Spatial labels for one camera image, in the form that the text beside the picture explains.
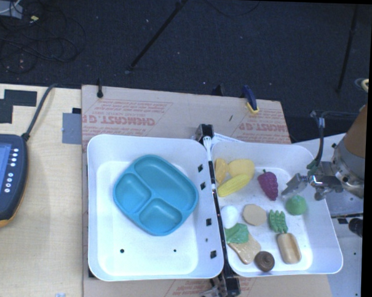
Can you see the yellow corn cob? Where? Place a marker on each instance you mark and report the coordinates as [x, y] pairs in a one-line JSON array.
[[233, 185]]

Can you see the yellow potato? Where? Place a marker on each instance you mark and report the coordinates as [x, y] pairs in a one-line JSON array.
[[242, 167]]

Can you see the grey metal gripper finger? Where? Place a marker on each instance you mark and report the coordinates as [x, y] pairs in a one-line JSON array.
[[290, 188], [301, 178]]

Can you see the tan round biscuit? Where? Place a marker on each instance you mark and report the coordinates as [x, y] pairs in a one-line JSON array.
[[254, 214]]

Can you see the green lettuce leaf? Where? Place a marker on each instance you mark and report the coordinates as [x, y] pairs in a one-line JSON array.
[[237, 234]]

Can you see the brown doughnut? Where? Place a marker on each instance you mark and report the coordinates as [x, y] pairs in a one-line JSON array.
[[264, 261]]

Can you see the thin black and white rod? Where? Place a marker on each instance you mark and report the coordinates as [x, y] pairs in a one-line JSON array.
[[214, 189]]

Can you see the green pea pods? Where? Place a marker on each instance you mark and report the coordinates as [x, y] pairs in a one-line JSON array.
[[277, 222]]

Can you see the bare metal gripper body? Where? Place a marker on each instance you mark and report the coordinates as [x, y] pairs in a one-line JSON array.
[[330, 179]]

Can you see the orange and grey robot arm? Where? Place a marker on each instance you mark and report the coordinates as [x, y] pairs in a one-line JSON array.
[[356, 133]]

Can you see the purple grapes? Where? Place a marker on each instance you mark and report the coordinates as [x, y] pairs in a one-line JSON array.
[[268, 184]]

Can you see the black cylinder on white bracket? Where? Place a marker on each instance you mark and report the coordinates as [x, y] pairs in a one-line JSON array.
[[356, 226]]

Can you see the brown cardboard board red print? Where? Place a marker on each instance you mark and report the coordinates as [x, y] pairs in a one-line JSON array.
[[187, 114]]

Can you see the blue divided plate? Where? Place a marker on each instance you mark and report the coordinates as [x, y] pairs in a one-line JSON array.
[[154, 194]]

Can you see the yellow crisp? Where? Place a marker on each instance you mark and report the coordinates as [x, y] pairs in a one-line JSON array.
[[220, 170]]

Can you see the tan bread slice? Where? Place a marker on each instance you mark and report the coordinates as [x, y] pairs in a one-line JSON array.
[[246, 250]]

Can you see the white egg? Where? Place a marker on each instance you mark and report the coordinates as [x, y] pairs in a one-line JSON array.
[[230, 216]]

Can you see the white plastic tray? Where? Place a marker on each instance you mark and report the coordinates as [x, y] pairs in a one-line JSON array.
[[320, 243], [156, 260]]

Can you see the green round cabbage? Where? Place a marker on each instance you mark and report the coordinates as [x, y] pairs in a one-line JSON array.
[[296, 205]]

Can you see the tan bread roll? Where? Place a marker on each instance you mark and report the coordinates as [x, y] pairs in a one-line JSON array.
[[288, 248]]

